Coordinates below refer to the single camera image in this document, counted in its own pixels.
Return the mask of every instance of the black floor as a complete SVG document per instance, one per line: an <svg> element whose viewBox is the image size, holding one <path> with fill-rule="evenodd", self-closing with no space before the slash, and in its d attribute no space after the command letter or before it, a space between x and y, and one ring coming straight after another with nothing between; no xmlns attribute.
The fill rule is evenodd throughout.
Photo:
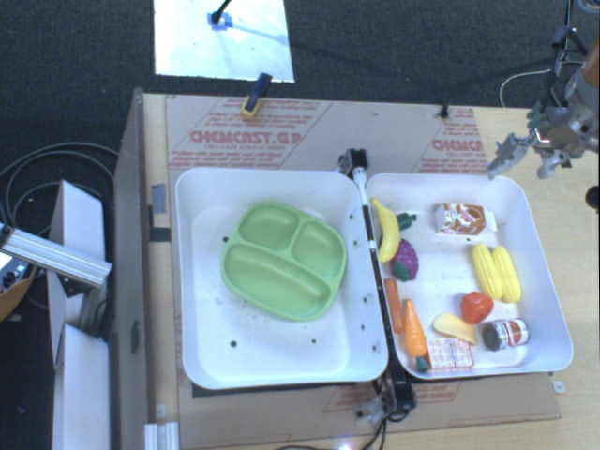
<svg viewBox="0 0 600 450"><path fill-rule="evenodd" d="M550 41L567 0L284 2L296 82L272 84L270 97L499 106L508 77L551 64ZM53 143L118 150L136 86L158 93L248 93L248 82L155 75L153 11L153 0L0 0L0 169ZM588 44L598 33L597 16L577 2L572 24ZM543 76L511 82L506 104L531 107L545 84ZM110 156L99 157L113 167ZM59 178L89 185L109 200L104 177L75 160L55 156L32 164L15 181L10 203ZM10 174L0 174L4 205ZM18 224L39 232L52 210L53 192L46 188L27 199ZM43 280L32 296L45 299ZM24 300L15 315L18 321L0 323L0 447L49 448L47 313Z"/></svg>

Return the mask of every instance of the banana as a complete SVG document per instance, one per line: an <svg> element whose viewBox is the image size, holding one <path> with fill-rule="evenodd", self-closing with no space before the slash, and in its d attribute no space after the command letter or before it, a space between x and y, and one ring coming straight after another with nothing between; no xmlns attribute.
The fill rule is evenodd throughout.
<svg viewBox="0 0 600 450"><path fill-rule="evenodd" d="M377 197L371 198L371 203L377 209L377 217L382 225L383 238L379 246L379 260L389 262L394 258L400 246L400 227L394 212L383 206Z"/></svg>

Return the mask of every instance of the purple grape toy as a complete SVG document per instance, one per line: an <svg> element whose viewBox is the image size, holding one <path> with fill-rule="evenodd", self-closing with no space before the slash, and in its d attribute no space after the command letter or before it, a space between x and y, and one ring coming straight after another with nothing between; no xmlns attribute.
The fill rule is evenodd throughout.
<svg viewBox="0 0 600 450"><path fill-rule="evenodd" d="M400 240L396 255L390 262L394 277L401 281L414 280L419 271L419 259L413 246L406 240Z"/></svg>

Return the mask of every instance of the blue and yellow clamp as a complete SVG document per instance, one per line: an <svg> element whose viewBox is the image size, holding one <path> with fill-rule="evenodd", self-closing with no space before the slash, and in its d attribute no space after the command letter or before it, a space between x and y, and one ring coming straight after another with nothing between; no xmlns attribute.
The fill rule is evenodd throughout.
<svg viewBox="0 0 600 450"><path fill-rule="evenodd" d="M273 77L268 73L261 73L258 80L254 83L250 95L244 100L242 105L242 116L244 118L253 118L261 105L261 98L266 95Z"/></svg>

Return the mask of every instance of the jar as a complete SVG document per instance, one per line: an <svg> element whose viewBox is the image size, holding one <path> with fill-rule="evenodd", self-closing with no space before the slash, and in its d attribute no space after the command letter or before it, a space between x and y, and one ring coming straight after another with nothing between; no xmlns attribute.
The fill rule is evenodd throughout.
<svg viewBox="0 0 600 450"><path fill-rule="evenodd" d="M496 352L525 345L529 341L529 330L521 319L497 320L484 326L483 337L486 347Z"/></svg>

